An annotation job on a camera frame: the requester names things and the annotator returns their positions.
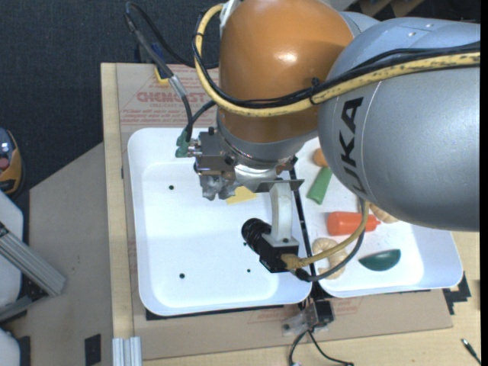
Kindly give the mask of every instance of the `wooden table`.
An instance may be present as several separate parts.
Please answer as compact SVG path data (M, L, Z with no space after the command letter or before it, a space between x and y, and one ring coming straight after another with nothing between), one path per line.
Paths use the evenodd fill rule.
M102 64L101 84L113 330L116 338L130 338L134 336L134 321L130 290L124 182L120 171L123 160L120 145L116 64ZM462 345L461 338L466 338L478 355L481 355L480 235L479 233L455 233L454 240L464 265L472 297L469 297L467 302L454 305L455 314L452 316L454 327L452 329L326 342L323 343L326 353L335 358L354 361L361 365L475 365L476 361ZM286 346L279 346L211 355L167 358L145 361L144 364L149 366L224 366L229 364L285 366L288 350L289 348ZM298 346L294 358L300 360L303 365L332 364L332 362L324 359L312 344Z

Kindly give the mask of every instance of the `dark floor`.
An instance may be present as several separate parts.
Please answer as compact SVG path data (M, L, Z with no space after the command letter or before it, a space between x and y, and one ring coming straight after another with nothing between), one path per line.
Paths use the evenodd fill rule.
M102 141L100 63L133 62L126 1L189 58L199 11L226 0L0 0L0 127L18 141L27 188ZM427 0L411 14L480 23L480 0Z

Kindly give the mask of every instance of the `yellow and black device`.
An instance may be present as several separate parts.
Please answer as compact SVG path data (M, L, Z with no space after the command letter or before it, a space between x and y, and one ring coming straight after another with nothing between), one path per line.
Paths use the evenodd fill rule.
M0 190L13 195L24 177L21 153L10 131L0 127Z

